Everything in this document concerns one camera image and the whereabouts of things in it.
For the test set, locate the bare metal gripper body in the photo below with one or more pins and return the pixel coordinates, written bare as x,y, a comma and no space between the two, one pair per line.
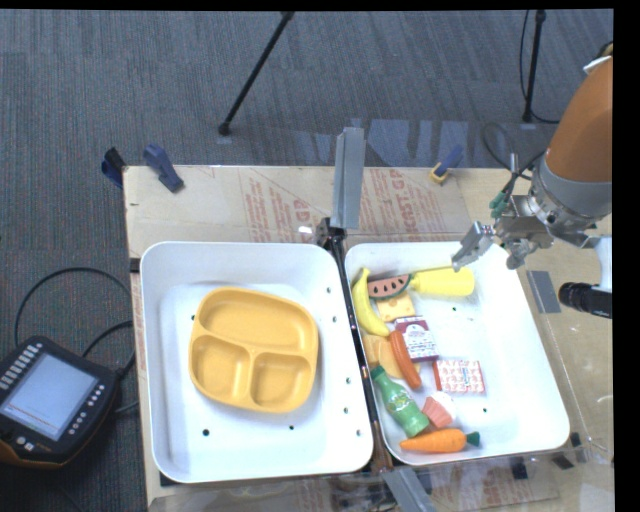
530,220

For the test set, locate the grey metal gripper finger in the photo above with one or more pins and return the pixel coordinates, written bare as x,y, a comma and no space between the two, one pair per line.
519,252
472,245

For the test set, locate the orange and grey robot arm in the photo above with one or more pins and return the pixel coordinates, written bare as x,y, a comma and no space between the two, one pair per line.
580,145

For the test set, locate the yellow bottle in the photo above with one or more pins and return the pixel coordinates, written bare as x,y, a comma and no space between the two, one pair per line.
445,282

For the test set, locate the white plastic tray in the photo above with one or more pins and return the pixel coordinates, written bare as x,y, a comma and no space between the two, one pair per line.
510,325
260,450

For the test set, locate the red watermelon slice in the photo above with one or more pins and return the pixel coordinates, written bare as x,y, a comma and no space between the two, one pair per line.
387,287

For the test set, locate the yellow cheese slice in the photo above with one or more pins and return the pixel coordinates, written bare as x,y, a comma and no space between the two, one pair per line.
397,307

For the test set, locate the red and white carton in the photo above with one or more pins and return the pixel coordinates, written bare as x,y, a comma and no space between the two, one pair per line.
419,342

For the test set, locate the yellow banana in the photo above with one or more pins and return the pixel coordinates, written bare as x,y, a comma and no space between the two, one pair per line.
364,310

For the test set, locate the red and white packet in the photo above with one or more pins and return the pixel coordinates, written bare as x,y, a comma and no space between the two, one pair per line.
460,376

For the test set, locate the orange sausage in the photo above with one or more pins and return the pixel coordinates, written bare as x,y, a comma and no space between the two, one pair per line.
405,362

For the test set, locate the pale orange chips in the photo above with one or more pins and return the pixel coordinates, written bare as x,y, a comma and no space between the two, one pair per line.
382,357

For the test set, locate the pink and white cupcake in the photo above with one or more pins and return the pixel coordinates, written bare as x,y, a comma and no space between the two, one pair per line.
440,410

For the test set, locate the green bottle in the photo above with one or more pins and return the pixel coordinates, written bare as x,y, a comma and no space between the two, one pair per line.
402,405

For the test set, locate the orange carrot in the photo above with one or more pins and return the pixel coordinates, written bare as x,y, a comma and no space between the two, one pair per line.
435,441

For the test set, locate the brown cardboard board red print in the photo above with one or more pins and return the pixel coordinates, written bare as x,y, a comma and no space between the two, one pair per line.
210,210

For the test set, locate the yellow divided plate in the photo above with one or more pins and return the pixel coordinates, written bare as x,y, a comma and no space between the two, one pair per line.
235,365

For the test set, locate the black cylinder on white bracket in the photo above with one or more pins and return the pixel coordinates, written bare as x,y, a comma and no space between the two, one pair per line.
585,297

